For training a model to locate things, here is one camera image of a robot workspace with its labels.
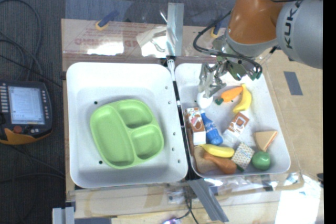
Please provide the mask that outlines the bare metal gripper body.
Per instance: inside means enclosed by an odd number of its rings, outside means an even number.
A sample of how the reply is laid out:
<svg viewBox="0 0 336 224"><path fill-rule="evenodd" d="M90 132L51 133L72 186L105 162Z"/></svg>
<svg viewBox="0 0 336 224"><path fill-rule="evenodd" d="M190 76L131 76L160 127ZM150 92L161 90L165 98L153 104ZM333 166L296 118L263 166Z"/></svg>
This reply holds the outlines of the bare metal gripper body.
<svg viewBox="0 0 336 224"><path fill-rule="evenodd" d="M216 38L213 42L213 49L216 51L220 51L224 54L229 55L238 55L227 43L225 38ZM224 65L224 70L228 71L234 79L241 80L244 76L247 75L247 71L245 70L244 64L246 62L232 57L224 57L224 56L217 56L216 59L221 61Z"/></svg>

